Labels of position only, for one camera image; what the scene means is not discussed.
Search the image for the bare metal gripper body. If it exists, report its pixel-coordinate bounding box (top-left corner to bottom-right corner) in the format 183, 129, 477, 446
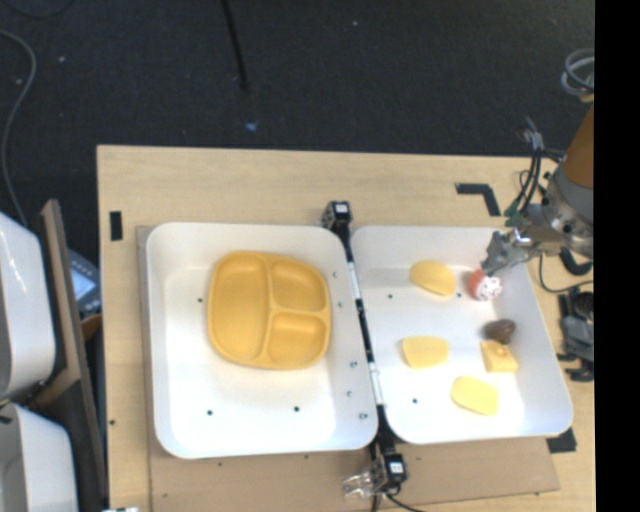
497, 202, 596, 269

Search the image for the red and white sausage piece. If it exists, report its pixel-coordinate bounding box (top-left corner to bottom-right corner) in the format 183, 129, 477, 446
468, 268, 504, 303

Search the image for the yellow oval crisp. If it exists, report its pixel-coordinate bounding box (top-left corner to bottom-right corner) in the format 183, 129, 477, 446
450, 376, 500, 417
409, 259, 458, 298
400, 335, 451, 371

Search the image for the brown rounded lump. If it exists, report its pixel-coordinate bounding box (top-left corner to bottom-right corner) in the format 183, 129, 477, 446
482, 319, 517, 346

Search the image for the white plastic tray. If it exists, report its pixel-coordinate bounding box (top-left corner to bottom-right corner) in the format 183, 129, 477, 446
144, 221, 380, 460
349, 224, 575, 446

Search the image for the yellow cheese wedge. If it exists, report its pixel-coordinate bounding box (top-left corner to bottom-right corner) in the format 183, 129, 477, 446
480, 339, 519, 374

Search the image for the thin black and white rod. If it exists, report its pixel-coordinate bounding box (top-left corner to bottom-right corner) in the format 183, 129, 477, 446
335, 223, 396, 457

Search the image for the yellow divided plate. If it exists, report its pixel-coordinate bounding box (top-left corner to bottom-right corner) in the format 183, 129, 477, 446
206, 250, 333, 372

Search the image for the black block with wires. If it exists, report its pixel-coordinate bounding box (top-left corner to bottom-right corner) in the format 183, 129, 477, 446
320, 200, 354, 229
372, 452, 409, 486

